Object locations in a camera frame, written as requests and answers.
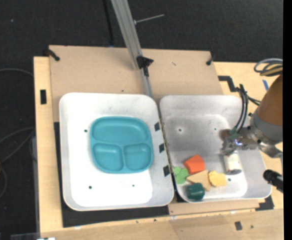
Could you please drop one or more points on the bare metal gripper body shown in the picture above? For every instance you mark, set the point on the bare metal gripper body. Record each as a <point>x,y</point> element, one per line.
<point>247,141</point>

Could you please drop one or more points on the blue divided plate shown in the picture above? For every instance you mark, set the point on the blue divided plate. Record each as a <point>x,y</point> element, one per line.
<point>120,144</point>

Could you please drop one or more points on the green broccoli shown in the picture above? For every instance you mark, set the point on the green broccoli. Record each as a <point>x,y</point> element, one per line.
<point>180,175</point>

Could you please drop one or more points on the white plastic tray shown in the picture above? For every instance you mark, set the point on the white plastic tray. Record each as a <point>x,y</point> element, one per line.
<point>75,146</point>
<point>200,139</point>

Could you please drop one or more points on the yellow biscuit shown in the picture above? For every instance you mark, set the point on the yellow biscuit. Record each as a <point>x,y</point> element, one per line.
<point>218,179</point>

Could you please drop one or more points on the brown cardboard board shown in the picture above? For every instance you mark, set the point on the brown cardboard board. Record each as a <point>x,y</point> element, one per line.
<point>98,69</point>

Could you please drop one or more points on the tan pizza slice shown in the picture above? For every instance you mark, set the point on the tan pizza slice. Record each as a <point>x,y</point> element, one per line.
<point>202,179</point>

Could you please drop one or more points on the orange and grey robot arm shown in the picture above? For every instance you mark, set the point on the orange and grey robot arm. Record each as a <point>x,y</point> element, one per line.
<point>271,109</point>

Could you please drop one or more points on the dark green cube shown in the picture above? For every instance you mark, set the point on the dark green cube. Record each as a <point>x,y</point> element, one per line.
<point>195,191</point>

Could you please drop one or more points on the white can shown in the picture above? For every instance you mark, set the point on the white can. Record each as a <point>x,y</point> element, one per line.
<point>232,164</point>

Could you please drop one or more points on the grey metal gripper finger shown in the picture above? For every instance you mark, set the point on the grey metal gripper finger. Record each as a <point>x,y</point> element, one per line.
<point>226,134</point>
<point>229,149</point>

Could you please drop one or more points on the orange carrot chunk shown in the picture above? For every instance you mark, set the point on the orange carrot chunk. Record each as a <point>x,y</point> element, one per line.
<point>194,164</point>

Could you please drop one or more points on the black cylinder on white bracket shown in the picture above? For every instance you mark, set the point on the black cylinder on white bracket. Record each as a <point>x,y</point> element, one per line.
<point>273,177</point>

